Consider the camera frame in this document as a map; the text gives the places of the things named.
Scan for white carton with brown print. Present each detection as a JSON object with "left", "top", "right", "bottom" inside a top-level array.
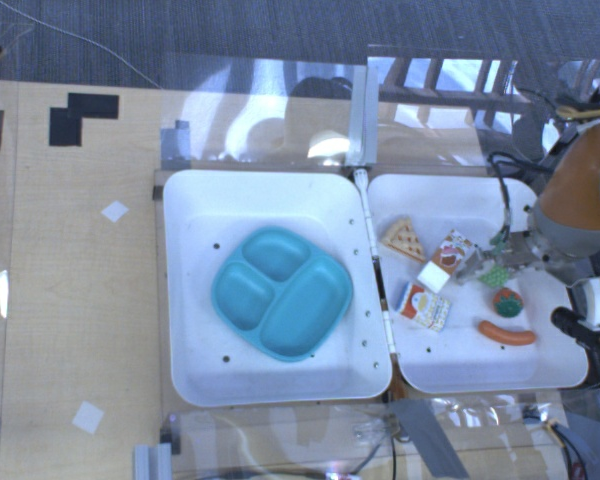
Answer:
[{"left": 416, "top": 228, "right": 479, "bottom": 294}]

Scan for green patterned packet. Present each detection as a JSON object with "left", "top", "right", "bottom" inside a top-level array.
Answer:
[{"left": 479, "top": 264, "right": 510, "bottom": 289}]

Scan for black cylinder on white bracket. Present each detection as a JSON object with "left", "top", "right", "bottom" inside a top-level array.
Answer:
[{"left": 551, "top": 275, "right": 600, "bottom": 355}]

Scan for blue divided plate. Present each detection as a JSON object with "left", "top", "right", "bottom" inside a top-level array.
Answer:
[{"left": 210, "top": 225, "right": 355, "bottom": 364}]

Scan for white carton with orange print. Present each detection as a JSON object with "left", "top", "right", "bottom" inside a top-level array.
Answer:
[{"left": 395, "top": 281, "right": 453, "bottom": 334}]

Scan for thin black and white rod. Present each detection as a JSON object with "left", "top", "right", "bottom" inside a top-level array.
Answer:
[{"left": 353, "top": 167, "right": 399, "bottom": 355}]

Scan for toy pizza slice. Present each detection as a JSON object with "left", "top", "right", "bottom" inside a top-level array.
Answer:
[{"left": 379, "top": 216, "right": 427, "bottom": 265}]

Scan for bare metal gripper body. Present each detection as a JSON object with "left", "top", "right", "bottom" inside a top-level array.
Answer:
[{"left": 485, "top": 230, "right": 554, "bottom": 275}]

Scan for red and green toy tomato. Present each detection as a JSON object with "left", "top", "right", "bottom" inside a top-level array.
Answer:
[{"left": 490, "top": 286, "right": 525, "bottom": 319}]

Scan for white plastic tray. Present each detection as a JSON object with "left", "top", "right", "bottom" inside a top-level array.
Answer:
[
  {"left": 367, "top": 173, "right": 591, "bottom": 396},
  {"left": 162, "top": 169, "right": 394, "bottom": 409}
]

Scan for orange toy sausage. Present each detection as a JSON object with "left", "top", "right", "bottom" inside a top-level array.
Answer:
[{"left": 477, "top": 319, "right": 538, "bottom": 347}]

